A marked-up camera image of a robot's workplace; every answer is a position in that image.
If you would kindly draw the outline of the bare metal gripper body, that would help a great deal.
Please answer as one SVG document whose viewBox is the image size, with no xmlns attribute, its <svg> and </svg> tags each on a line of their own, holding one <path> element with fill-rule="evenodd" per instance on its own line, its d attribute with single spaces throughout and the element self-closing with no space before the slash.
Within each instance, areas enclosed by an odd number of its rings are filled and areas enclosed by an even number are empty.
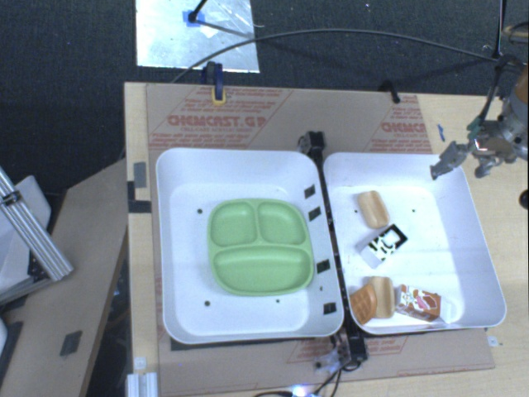
<svg viewBox="0 0 529 397">
<path fill-rule="evenodd" d="M 473 156 L 480 163 L 527 161 L 527 125 L 511 118 L 484 121 L 469 133 Z"/>
</svg>

